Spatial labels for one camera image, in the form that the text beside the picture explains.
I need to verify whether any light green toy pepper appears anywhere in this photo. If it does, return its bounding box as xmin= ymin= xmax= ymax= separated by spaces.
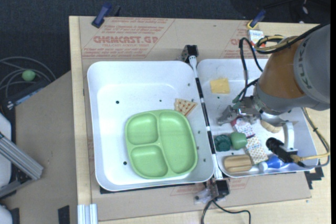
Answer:
xmin=230 ymin=131 xmax=248 ymax=151

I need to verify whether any beige cracker packet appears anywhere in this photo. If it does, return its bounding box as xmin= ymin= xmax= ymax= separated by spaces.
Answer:
xmin=245 ymin=136 xmax=269 ymax=166

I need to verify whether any beige toy croissant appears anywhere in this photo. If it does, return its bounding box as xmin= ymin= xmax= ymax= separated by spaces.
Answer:
xmin=260 ymin=119 xmax=282 ymax=134

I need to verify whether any green divided plate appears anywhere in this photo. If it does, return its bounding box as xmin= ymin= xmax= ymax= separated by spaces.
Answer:
xmin=124 ymin=109 xmax=198 ymax=180

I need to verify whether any small white and orange carton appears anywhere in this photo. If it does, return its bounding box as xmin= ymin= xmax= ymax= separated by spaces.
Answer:
xmin=247 ymin=29 xmax=265 ymax=48

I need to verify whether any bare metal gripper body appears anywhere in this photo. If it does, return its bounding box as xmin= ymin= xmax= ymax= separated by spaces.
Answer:
xmin=232 ymin=95 xmax=286 ymax=127

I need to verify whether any blue and white bottle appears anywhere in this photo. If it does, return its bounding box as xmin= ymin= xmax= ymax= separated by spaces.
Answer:
xmin=258 ymin=155 xmax=286 ymax=172

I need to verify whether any green ball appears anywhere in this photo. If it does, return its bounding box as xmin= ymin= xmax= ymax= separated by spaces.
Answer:
xmin=21 ymin=69 xmax=36 ymax=82

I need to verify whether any thin black and white rod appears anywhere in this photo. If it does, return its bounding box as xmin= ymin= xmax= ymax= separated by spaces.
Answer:
xmin=189 ymin=56 xmax=222 ymax=179

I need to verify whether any white plastic tray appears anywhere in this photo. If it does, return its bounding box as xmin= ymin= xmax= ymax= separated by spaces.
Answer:
xmin=196 ymin=58 xmax=320 ymax=179
xmin=87 ymin=60 xmax=216 ymax=192

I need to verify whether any brown cardboard board red print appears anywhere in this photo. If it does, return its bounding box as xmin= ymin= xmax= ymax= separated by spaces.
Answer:
xmin=78 ymin=16 xmax=312 ymax=221

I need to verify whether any yellow cheese slice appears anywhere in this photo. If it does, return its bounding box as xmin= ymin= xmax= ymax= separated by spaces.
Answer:
xmin=209 ymin=77 xmax=231 ymax=95

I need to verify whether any white and red packet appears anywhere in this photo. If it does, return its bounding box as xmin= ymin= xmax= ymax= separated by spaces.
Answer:
xmin=233 ymin=118 xmax=256 ymax=138

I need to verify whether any toy pizza slice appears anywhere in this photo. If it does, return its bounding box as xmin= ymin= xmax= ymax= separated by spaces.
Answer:
xmin=173 ymin=98 xmax=198 ymax=117

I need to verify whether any dark green broccoli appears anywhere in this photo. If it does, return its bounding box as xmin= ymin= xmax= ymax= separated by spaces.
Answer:
xmin=214 ymin=134 xmax=233 ymax=152

